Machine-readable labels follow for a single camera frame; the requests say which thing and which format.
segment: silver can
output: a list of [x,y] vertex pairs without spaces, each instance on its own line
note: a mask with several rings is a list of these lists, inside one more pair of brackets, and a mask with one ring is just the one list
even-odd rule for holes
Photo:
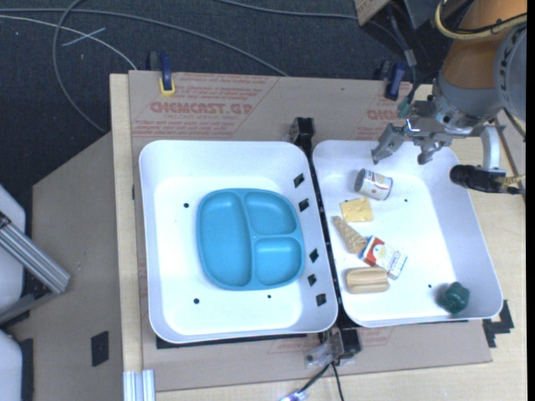
[[394,181],[386,175],[362,169],[357,174],[354,190],[378,201],[384,201],[389,196],[393,184]]

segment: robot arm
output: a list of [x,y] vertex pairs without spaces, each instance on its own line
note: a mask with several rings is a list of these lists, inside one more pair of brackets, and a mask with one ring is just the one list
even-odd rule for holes
[[392,155],[405,140],[420,146],[418,163],[455,138],[481,137],[482,166],[458,165],[451,180],[485,192],[516,193],[503,180],[499,169],[498,131],[488,124],[500,110],[526,120],[527,0],[474,0],[457,32],[441,23],[437,27],[453,38],[443,66],[426,101],[403,102],[399,107],[402,127],[389,124],[372,150],[374,163]]

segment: dark background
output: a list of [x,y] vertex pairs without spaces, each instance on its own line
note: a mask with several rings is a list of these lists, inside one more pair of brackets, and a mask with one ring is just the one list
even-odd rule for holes
[[[110,130],[110,74],[131,66],[90,39],[63,31],[58,71],[76,105],[104,132],[85,121],[67,100],[54,74],[55,28],[62,13],[6,9],[67,8],[75,0],[0,0],[0,185],[15,198]],[[354,0],[233,0],[302,13],[356,16]],[[393,0],[401,31],[417,57],[418,81],[431,81],[449,48],[427,21],[440,0]],[[262,13],[210,0],[86,0],[77,9],[128,13],[189,28],[241,48],[294,77],[377,79],[384,61],[403,60],[381,10],[372,22]],[[138,69],[150,51],[165,51],[173,71],[278,75],[269,67],[190,33],[116,16],[71,13],[65,27],[117,48]]]

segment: blue plate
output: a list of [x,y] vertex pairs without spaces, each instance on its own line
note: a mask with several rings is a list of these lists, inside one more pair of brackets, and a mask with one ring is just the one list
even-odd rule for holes
[[197,209],[196,240],[203,271],[222,288],[282,287],[303,271],[298,215],[273,191],[225,189],[204,196]]

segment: tray hole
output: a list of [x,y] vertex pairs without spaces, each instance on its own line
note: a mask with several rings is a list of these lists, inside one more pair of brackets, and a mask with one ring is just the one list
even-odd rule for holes
[[308,283],[310,284],[310,286],[314,285],[316,281],[317,281],[316,275],[312,274],[308,277]]
[[304,175],[303,174],[299,174],[297,177],[295,177],[293,179],[293,185],[295,186],[295,188],[297,189],[298,186],[304,181]]
[[308,208],[308,199],[304,199],[304,200],[301,200],[299,202],[299,210],[301,212],[303,212],[304,210],[306,210]]
[[310,257],[310,260],[312,260],[312,263],[316,262],[316,260],[318,260],[318,257],[319,257],[318,250],[314,249],[314,251],[308,254],[308,256]]
[[316,296],[316,303],[318,306],[321,306],[322,304],[325,304],[327,302],[327,296],[325,294],[318,294]]

